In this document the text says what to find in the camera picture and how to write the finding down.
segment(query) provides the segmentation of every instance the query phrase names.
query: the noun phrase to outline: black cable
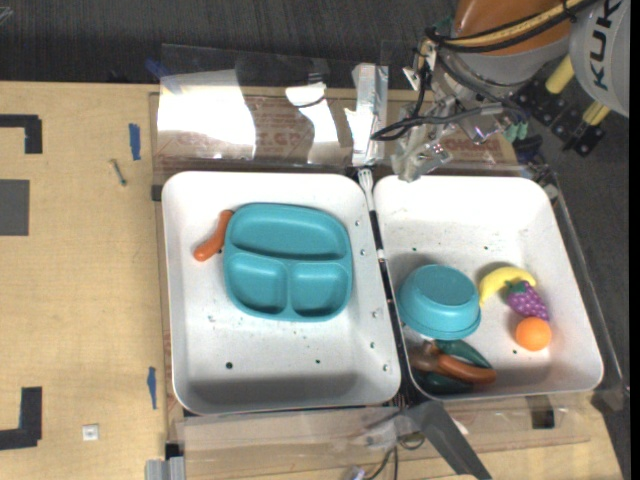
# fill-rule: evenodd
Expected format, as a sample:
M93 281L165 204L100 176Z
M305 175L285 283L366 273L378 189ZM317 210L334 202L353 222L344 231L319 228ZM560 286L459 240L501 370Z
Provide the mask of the black cable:
M444 69L445 73L447 73L451 78L453 78L453 80L455 82L459 83L463 87L468 87L469 89L471 89L472 91L474 91L475 93L479 94L480 96L482 96L483 98L485 98L485 99L487 99L489 101L495 101L497 103L501 103L505 107L505 109L511 111L511 113L516 116L518 121L525 122L527 120L527 118L529 117L527 115L527 112L520 105L518 105L517 103L513 102L512 100L510 100L508 98L498 98L498 97L488 93L483 88L475 85L474 83L471 83L468 80L463 80L451 68L451 66L449 66L449 64L446 62L444 56L441 55L438 58L438 63L442 66L442 68Z
M420 436L420 439L418 439L417 444L408 444L408 439L401 439L399 441L400 446L402 446L405 450L408 450L410 452L417 450L418 448L420 448L426 441L426 437L424 436Z
M421 57L426 57L425 55L422 55L418 50L415 50L416 53L418 55L420 55ZM422 68L420 68L420 87L418 90L418 99L416 101L415 106L413 107L413 110L411 111L411 113L409 114L409 118L416 118L420 115L420 109L422 108L422 104L424 103L424 96L425 93L427 92L427 88L431 87L431 67L429 66L429 63L424 62L424 64L422 65ZM392 140L396 140L399 139L400 137L402 137L405 133L407 133L411 128L413 128L413 126L406 126L406 127L402 127L402 129L393 134L393 135L389 135L386 136L386 133L382 134L385 135L384 140L386 141L392 141ZM371 139L372 140L378 140L373 138L374 136L380 134L380 132L383 132L384 130L386 130L386 128L383 128L382 130L378 130L377 132L375 132L372 136Z
M502 110L502 105L496 106L495 110ZM413 128L414 126L421 126L423 124L449 124L455 121L459 121L460 119L464 119L465 117L477 116L478 114L486 113L488 110L491 110L489 107L476 107L469 110L463 110L462 112L457 112L455 114L451 114L448 116L418 116L418 117L408 117L403 119L402 121L398 121L397 123L391 124L381 130L378 130L376 133L371 135L371 140L379 140L379 141L391 141L395 140L398 134L387 136L389 132L392 132L397 129L402 129L404 132Z
M572 11L571 9L569 9L569 7L567 6L566 0L562 2L562 12L564 12L567 15L567 18L570 23L575 23L576 21L578 21L578 17L576 16L575 11Z
M528 16L525 16L524 18L520 18L517 20L513 20L513 21L509 21L507 23L503 23L502 25L497 25L495 27L492 28L488 28L487 30L483 30L481 32L476 32L475 34L469 34L468 36L464 36L464 37L452 37L452 36L440 36L445 40L455 40L455 39L475 39L476 37L482 37L485 36L487 34L495 34L496 32L501 32L505 29L508 29L510 27L514 27L516 25L520 25L520 23L524 23L525 21L528 21L532 18L535 18L537 16L537 14L529 14Z
M398 458L398 447L393 448L393 480L398 480L398 470L400 469L400 459Z
M446 48L448 50L451 51L455 51L455 52L464 52L464 53L487 53L487 52L493 52L496 50L502 50L504 48L508 48L509 46L514 46L516 44L522 43L524 41L526 41L527 39L531 39L532 37L535 37L539 34L542 34L543 32L547 31L548 29L558 25L559 23L562 23L564 20L569 19L571 16L574 16L576 13L580 12L581 10L587 8L588 6L596 3L599 0L583 0L582 2L579 2L571 7L568 7L565 5L565 12L562 14L559 14L558 16L555 16L553 18L550 18L548 21L538 25L535 28L532 28L531 30L527 30L526 32L523 32L522 34L510 38L510 39L506 39L504 41L500 41L498 43L492 43L489 45L481 45L481 46L465 46L465 45L456 45L456 44L450 44L448 41L453 41L455 39L466 39L466 37L464 38L453 38L450 36L441 36L437 33L435 33L433 31L433 29L427 29L425 30L425 35L431 39L433 42L435 42L438 47L441 48ZM495 31L500 31L502 28L508 28L507 25L503 25L501 27L498 27L497 30Z
M370 476L365 476L363 480L374 480L374 478L378 478L380 476L380 473L384 471L384 468L387 467L387 464L389 463L389 459L391 458L391 454L393 453L393 450L396 450L396 458L397 458L398 448L393 447L391 450L389 450L385 454L384 459L382 459L382 462L380 463L380 466L378 467L378 469L376 469L375 472L373 472Z
M304 103L302 105L294 105L296 108L309 108L315 107L316 105L322 103L326 98L324 96L320 96L316 101L312 101L311 103Z

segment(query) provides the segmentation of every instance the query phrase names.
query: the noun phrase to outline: yellow banana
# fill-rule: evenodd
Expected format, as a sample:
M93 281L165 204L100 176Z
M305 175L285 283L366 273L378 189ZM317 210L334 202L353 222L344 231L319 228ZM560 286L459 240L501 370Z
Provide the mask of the yellow banana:
M480 296L480 306L482 306L489 297L505 287L507 282L519 283L527 281L531 286L536 285L534 277L518 267L500 267L490 272L482 278L478 285L478 295Z

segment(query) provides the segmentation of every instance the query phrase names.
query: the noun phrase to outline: toy sink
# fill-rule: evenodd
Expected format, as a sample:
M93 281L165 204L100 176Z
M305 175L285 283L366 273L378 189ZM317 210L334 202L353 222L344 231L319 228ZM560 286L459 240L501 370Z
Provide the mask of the toy sink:
M504 294L482 307L478 329L465 338L497 370L494 384L447 398L474 399L590 391L604 366L551 202L524 178L424 176L413 183L380 180L374 200L394 292L415 268L444 264L476 284L491 270L529 271L549 307L553 338L538 352L516 344L522 319ZM405 346L420 343L406 329Z
M499 295L487 301L480 326L465 341L492 363L498 380L441 398L588 391L600 383L602 359L542 188L521 178L425 176L406 183L389 176L376 184L374 200L394 298L421 265L449 265L476 283L496 267L514 265L537 278L549 307L551 345L528 352L513 339L519 315ZM402 322L387 304L369 209L355 182L333 174L183 172L165 184L162 203L173 383L184 407L196 414L344 407L381 404L397 394L401 371L408 371L404 351L420 338L404 326L396 345L394 325ZM238 238L234 219L253 205L263 210L246 221L254 231ZM253 243L247 237L256 236L256 226L273 222L262 205L321 212L319 220L284 220L307 231L317 223L324 244L334 245L316 254L280 238ZM227 209L236 214L222 254L195 261L194 248ZM336 245L340 233L321 223L325 216L346 233L348 254ZM300 266L309 264L315 273L300 275ZM240 272L230 290L225 268ZM251 275L275 280L264 285L276 293L270 303L245 286L262 282ZM306 288L296 282L304 278L315 283L314 297L326 297L301 303ZM309 312L301 310L305 305Z
M260 222L267 228L274 222L273 214L260 217L253 210L245 219L243 208L254 204L322 212L326 220L285 219L279 213L276 221L286 221L297 238L301 228L315 226L327 249L321 254L287 249L292 245L283 235L277 243L251 242ZM400 363L366 200L356 183L325 174L183 172L165 184L162 207L173 383L184 407L196 414L339 407L380 404L397 393ZM236 212L227 228L229 243L222 254L195 261L194 248L212 234L226 209ZM336 222L350 247L341 242L345 237ZM247 271L258 277L270 272L275 284L288 286L274 288L284 295L271 305L277 308L273 313L284 307L300 318L255 311L263 308L248 297L255 292L246 286L230 294L224 279L227 252L229 270L239 269L241 281L256 283ZM247 260L250 254L270 266L252 264L256 258ZM247 262L238 266L233 258L243 257ZM313 297L305 295L308 289L315 290ZM318 290L337 295L317 304ZM341 308L344 293L348 300ZM250 303L245 310L232 300L237 296Z

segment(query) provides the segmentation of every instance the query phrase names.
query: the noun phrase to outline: clear plastic sheet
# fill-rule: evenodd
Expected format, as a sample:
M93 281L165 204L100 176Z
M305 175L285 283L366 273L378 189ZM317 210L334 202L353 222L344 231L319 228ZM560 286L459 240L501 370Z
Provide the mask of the clear plastic sheet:
M451 404L446 409L456 431L477 453L589 440L584 400L559 396L545 402L548 409L525 399ZM548 425L548 410L553 410L553 425ZM438 468L441 474L424 471L430 478L461 470L483 477L481 462L462 450L465 446L452 435L455 432L441 426L434 429L442 438L437 446L429 439L434 434L413 416L397 407L204 416L175 422L174 432L184 451L188 478L323 470L327 478L355 479L358 472L371 475L394 448L402 463L444 458L449 467ZM447 453L442 442L455 453Z
M384 157L383 66L165 45L157 168L344 169Z

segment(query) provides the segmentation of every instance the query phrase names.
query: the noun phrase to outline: orange fruit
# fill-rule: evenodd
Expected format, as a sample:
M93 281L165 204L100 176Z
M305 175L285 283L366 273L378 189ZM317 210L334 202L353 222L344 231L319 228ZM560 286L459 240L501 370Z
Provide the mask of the orange fruit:
M516 327L516 342L532 352L542 350L551 343L551 327L542 318L525 318Z

